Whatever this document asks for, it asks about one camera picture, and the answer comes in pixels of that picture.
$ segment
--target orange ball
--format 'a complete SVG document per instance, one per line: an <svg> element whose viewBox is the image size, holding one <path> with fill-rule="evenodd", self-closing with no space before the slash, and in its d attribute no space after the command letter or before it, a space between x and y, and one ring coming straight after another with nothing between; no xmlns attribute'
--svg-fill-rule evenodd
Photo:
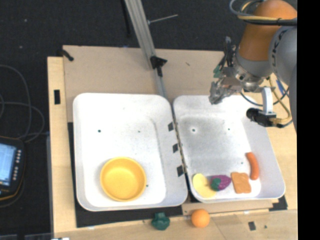
<svg viewBox="0 0 320 240"><path fill-rule="evenodd" d="M195 210L191 215L191 222L197 228L205 228L210 222L210 215L205 209Z"/></svg>

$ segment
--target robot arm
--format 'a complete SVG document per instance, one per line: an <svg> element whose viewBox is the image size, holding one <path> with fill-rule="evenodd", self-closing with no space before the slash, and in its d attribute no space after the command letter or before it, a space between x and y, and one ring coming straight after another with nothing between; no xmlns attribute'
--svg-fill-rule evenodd
<svg viewBox="0 0 320 240"><path fill-rule="evenodd" d="M211 84L209 100L211 104L218 104L225 97L241 93L242 89L262 93L263 110L248 111L247 116L265 127L281 127L281 121L270 111L272 94L261 87L274 73L290 87L290 110L297 130L297 11L282 0L246 0L240 10L235 11L236 1L230 2L230 10L248 25L237 47L231 45L229 37L225 39L224 57L214 70L218 80Z"/></svg>

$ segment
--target white tray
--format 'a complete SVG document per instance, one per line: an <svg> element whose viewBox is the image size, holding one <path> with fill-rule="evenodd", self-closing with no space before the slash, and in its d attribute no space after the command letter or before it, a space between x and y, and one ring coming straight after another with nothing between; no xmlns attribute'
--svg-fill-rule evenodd
<svg viewBox="0 0 320 240"><path fill-rule="evenodd" d="M181 205L188 189L169 102L159 95L83 93L73 101L76 195L89 211ZM109 198L100 171L114 157L142 165L147 187L136 200Z"/></svg>
<svg viewBox="0 0 320 240"><path fill-rule="evenodd" d="M187 95L174 100L177 131L191 192L203 203L249 199L276 199L285 193L285 183L266 128L246 117L253 107L239 95L211 105L208 96ZM253 152L260 176L249 180L251 193L237 194L231 183L211 198L203 198L195 190L192 178L201 173L206 177L232 172L250 175L245 153Z"/></svg>

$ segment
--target yellow bowl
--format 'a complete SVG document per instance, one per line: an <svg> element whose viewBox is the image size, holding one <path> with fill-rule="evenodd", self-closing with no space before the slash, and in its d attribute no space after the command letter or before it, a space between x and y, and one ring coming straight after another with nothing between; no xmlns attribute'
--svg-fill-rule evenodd
<svg viewBox="0 0 320 240"><path fill-rule="evenodd" d="M128 157L116 157L106 162L100 173L103 191L112 199L127 202L145 191L147 177L143 167Z"/></svg>

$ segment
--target device screen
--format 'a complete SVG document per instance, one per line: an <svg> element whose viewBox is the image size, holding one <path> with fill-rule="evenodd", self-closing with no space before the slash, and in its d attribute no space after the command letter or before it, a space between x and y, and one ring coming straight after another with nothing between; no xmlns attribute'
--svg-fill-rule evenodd
<svg viewBox="0 0 320 240"><path fill-rule="evenodd" d="M0 183L10 186L11 173L17 148L0 143Z"/></svg>

